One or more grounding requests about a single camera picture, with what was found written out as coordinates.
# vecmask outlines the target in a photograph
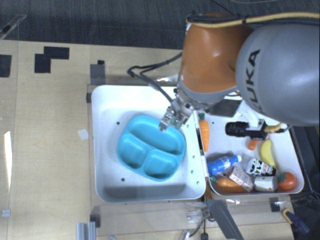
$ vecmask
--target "orange vegetable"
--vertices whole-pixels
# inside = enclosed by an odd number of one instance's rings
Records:
[[[259,139],[251,139],[248,145],[249,150],[254,150],[259,142]]]
[[[201,133],[203,150],[205,152],[208,152],[209,134],[210,134],[209,123],[205,120],[204,113],[200,113],[199,118],[200,118],[199,126],[200,126],[200,133]]]
[[[282,190],[292,190],[296,185],[296,178],[291,172],[283,172],[278,177],[278,186]]]
[[[228,193],[248,193],[242,186],[229,178],[218,178],[216,184],[221,190]]]

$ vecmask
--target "black object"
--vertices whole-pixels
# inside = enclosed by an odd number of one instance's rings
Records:
[[[89,92],[87,92],[87,94],[86,94],[86,103],[91,103],[91,96],[92,96],[92,93],[89,93]]]
[[[264,140],[268,133],[264,131],[267,124],[263,122],[260,130],[250,130],[247,122],[228,122],[225,125],[225,133],[229,136],[246,137],[249,136],[254,140]]]
[[[201,240],[209,240],[209,235],[207,233],[202,233]]]
[[[0,34],[5,34],[11,29],[10,25],[6,25],[3,29],[0,30]]]
[[[68,47],[44,47],[44,56],[48,59],[69,59],[69,48]]]
[[[90,65],[90,84],[99,86],[106,84],[106,65],[103,64],[91,64]]]
[[[209,200],[206,202],[210,214],[215,218],[226,239],[244,240],[234,219],[222,200]]]
[[[280,212],[280,205],[279,205],[279,199],[278,197],[272,197],[269,198],[270,201],[270,207],[271,207],[271,212],[276,213]]]
[[[8,78],[11,71],[11,55],[0,54],[0,78]]]
[[[241,100],[223,99],[213,107],[209,108],[208,113],[214,116],[233,118]]]
[[[44,54],[34,55],[34,73],[51,73],[51,59]]]
[[[68,47],[44,47],[44,53],[34,56],[34,73],[51,73],[51,59],[68,60]]]
[[[101,218],[99,215],[90,214],[90,222],[95,222],[96,228],[100,228],[101,226]]]

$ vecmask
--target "carrot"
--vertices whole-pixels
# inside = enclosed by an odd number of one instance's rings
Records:
[[[209,148],[209,123],[205,120],[205,113],[200,113],[199,114],[200,122],[200,133],[201,133],[201,139],[202,139],[202,145],[203,145],[203,150],[205,152],[208,152]]]
[[[216,184],[221,190],[228,193],[248,193],[242,186],[229,178],[218,178]]]
[[[254,150],[260,140],[259,139],[251,139],[248,145],[249,150]]]

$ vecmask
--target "toy tomato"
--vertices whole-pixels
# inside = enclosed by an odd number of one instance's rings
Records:
[[[292,190],[296,185],[296,178],[291,172],[283,172],[278,177],[278,186],[282,190]]]

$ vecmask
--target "blue divided plate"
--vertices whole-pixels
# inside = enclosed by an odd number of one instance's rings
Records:
[[[187,144],[179,130],[169,126],[162,132],[159,123],[148,115],[132,118],[120,136],[116,153],[128,169],[155,181],[165,181],[178,169]]]

